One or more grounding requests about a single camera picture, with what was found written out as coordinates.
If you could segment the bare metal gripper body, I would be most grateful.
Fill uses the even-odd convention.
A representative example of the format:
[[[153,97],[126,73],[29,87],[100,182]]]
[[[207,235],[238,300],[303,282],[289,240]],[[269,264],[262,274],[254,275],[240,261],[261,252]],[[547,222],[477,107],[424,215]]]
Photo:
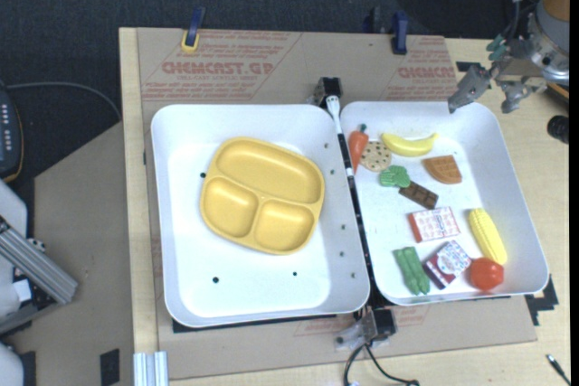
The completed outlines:
[[[499,69],[498,75],[502,77],[543,78],[563,86],[569,82],[569,52],[550,41],[509,41],[506,51],[494,64]]]

